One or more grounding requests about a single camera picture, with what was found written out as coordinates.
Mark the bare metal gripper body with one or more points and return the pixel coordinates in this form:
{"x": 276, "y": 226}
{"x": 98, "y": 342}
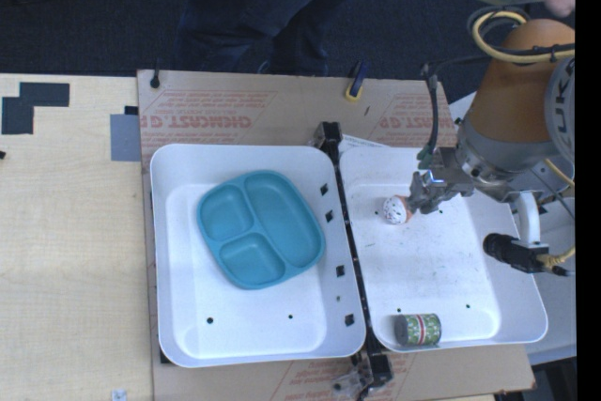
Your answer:
{"x": 457, "y": 171}

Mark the thin black rod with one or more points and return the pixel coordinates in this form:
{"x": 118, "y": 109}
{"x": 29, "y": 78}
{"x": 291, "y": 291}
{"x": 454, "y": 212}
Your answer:
{"x": 351, "y": 235}

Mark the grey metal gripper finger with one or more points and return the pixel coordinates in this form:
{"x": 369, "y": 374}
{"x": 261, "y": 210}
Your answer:
{"x": 436, "y": 198}
{"x": 419, "y": 190}

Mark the brown cardboard board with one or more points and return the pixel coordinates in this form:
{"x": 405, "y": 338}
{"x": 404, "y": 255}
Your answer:
{"x": 282, "y": 112}

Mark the black cylinder on white bracket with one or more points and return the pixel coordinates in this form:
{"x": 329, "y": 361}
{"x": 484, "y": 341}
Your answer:
{"x": 514, "y": 251}

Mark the white paper sheet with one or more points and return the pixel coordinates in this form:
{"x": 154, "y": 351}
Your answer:
{"x": 359, "y": 142}

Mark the white sprinkled cupcake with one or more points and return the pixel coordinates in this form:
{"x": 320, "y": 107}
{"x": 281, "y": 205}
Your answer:
{"x": 393, "y": 210}

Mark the blue divided plate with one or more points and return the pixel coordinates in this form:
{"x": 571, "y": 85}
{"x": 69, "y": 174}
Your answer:
{"x": 260, "y": 227}

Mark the green can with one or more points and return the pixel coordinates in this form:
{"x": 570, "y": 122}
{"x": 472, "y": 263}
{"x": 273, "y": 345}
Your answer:
{"x": 420, "y": 330}

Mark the white plastic tray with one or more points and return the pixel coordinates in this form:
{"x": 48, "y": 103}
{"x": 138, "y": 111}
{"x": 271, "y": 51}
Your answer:
{"x": 263, "y": 324}
{"x": 436, "y": 263}

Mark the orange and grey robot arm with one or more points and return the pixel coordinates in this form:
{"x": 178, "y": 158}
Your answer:
{"x": 512, "y": 98}

